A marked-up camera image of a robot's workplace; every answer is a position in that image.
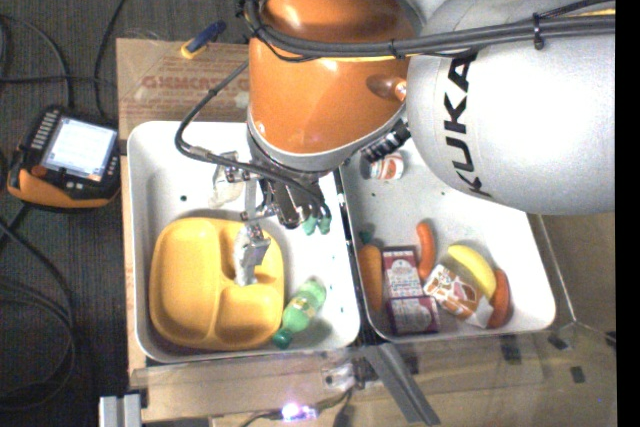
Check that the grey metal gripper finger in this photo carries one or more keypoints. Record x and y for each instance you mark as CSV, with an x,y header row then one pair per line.
x,y
242,267
260,251

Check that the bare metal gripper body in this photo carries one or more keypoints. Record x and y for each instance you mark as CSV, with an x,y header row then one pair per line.
x,y
290,202

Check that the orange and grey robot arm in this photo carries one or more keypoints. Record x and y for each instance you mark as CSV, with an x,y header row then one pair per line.
x,y
500,115

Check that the yellow divided plate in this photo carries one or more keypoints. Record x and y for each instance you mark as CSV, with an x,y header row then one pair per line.
x,y
195,285

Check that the green plastic bottle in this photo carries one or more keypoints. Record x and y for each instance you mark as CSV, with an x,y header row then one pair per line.
x,y
300,310

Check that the white and red small can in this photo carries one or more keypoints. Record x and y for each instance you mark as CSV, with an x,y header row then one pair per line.
x,y
389,167

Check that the orange carrot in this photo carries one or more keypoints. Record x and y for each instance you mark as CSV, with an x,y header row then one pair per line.
x,y
371,275

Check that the white plastic tray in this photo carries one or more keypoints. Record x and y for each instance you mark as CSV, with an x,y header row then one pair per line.
x,y
465,215
165,175

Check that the red and white carton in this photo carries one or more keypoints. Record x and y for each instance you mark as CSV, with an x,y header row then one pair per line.
x,y
401,272

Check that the orange sausage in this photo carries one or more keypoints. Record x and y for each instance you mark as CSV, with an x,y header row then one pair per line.
x,y
501,300
426,250

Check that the maroon carton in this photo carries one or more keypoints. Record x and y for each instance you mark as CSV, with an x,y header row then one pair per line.
x,y
412,315

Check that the white and orange packet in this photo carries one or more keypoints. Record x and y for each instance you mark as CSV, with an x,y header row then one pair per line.
x,y
457,295

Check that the yellow banana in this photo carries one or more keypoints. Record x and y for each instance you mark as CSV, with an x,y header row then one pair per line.
x,y
472,267

